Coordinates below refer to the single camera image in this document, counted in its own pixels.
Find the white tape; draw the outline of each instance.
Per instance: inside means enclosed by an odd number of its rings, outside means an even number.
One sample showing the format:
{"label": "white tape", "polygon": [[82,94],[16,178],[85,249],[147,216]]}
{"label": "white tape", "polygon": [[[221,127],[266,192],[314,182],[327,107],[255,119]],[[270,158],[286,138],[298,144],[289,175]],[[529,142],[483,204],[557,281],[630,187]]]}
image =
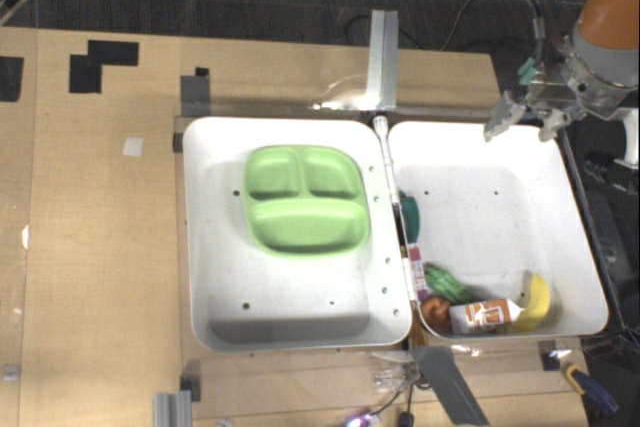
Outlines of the white tape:
{"label": "white tape", "polygon": [[144,139],[142,137],[127,137],[124,142],[124,148],[122,154],[125,157],[140,157],[142,155],[142,143]]}

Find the yellow banana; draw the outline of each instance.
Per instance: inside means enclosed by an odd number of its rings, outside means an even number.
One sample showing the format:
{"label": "yellow banana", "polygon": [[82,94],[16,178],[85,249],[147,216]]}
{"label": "yellow banana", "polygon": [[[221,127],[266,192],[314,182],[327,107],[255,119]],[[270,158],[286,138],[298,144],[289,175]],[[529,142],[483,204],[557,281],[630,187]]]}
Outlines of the yellow banana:
{"label": "yellow banana", "polygon": [[531,276],[529,299],[524,311],[513,324],[516,331],[531,331],[544,320],[551,306],[551,293],[547,282],[539,274]]}

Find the green divided plate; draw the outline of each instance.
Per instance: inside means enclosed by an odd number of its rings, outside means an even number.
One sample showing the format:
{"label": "green divided plate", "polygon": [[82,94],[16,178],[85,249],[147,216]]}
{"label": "green divided plate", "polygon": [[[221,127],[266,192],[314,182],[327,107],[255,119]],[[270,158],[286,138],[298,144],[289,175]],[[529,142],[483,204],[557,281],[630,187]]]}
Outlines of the green divided plate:
{"label": "green divided plate", "polygon": [[267,146],[244,170],[249,233],[263,251],[329,256],[369,237],[369,209],[355,162],[324,146]]}

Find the wooden tabletop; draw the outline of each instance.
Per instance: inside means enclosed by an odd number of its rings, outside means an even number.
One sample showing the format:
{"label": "wooden tabletop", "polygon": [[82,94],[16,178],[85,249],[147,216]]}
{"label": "wooden tabletop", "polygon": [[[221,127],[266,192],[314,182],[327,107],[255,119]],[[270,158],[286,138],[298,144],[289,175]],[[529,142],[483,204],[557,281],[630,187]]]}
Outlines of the wooden tabletop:
{"label": "wooden tabletop", "polygon": [[[89,39],[138,42],[138,66],[103,66],[102,94],[70,94],[70,55],[86,55]],[[22,367],[18,381],[0,382],[0,424],[150,426],[153,395],[175,393],[183,370],[171,144],[180,76],[209,68],[218,103],[306,106],[345,78],[359,84],[367,49],[5,28],[0,55],[25,58],[20,101],[0,103],[0,355]],[[488,111],[498,95],[488,56],[400,51],[400,105]],[[142,139],[140,156],[123,154],[128,138]],[[8,216],[12,204],[22,216]],[[26,224],[28,251],[16,238]],[[579,352],[571,357],[584,366]],[[587,425],[558,372],[543,372],[535,355],[518,358],[518,371],[507,360],[461,365],[492,425]],[[237,427],[341,425],[386,398],[372,395],[362,368],[345,407],[252,403],[247,390],[258,386],[303,397],[294,381],[267,372],[227,382],[227,410]],[[414,399],[416,425],[450,425],[432,392]],[[216,425],[206,404],[194,414],[194,425]]]}

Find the blue-handled tool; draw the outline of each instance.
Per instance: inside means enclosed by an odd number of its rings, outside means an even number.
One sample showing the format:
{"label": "blue-handled tool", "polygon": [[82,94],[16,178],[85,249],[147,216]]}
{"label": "blue-handled tool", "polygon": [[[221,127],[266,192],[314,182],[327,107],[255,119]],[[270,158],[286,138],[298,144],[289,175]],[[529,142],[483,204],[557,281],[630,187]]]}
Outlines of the blue-handled tool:
{"label": "blue-handled tool", "polygon": [[593,377],[581,372],[576,365],[569,365],[564,371],[564,376],[574,390],[593,400],[606,416],[613,416],[620,409],[604,386]]}

